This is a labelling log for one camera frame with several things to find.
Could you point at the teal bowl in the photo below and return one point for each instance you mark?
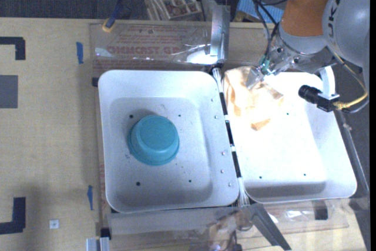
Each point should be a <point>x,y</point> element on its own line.
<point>153,139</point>

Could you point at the white plastic tray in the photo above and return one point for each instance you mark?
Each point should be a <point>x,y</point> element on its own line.
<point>164,185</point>
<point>293,155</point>

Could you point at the yellow cloth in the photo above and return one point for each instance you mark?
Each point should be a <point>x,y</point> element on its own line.
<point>243,100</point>

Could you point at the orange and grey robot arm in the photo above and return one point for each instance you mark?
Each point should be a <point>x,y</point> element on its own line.
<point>305,8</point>

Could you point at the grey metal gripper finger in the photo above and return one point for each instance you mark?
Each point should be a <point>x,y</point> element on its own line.
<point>254,79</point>

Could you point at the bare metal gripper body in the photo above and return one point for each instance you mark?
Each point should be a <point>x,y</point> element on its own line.
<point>286,57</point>

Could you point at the black cylinder on white bracket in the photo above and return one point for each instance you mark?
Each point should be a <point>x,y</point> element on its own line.
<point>320,98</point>

